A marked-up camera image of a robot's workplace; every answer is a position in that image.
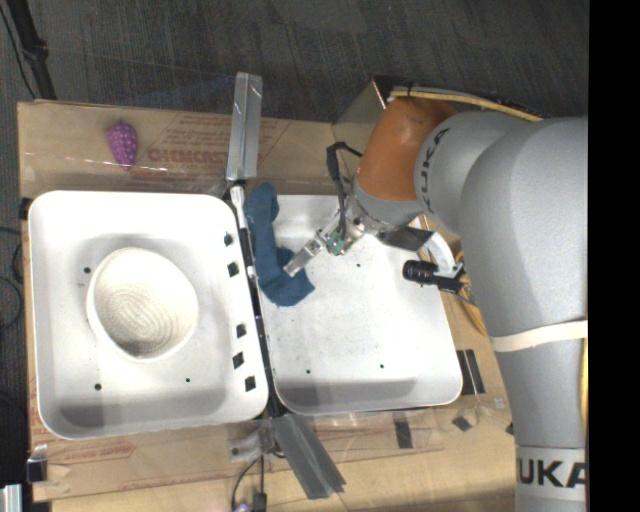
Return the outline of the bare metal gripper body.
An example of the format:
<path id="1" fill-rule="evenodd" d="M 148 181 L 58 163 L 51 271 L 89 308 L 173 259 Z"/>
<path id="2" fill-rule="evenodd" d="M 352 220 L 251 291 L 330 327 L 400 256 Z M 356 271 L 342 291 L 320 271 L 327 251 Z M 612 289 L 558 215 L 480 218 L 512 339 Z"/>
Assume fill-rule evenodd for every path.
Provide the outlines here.
<path id="1" fill-rule="evenodd" d="M 330 255 L 345 255 L 365 234 L 373 234 L 379 229 L 379 223 L 369 217 L 347 217 L 344 224 L 341 228 L 341 217 L 336 214 L 316 234 L 320 246 Z"/>

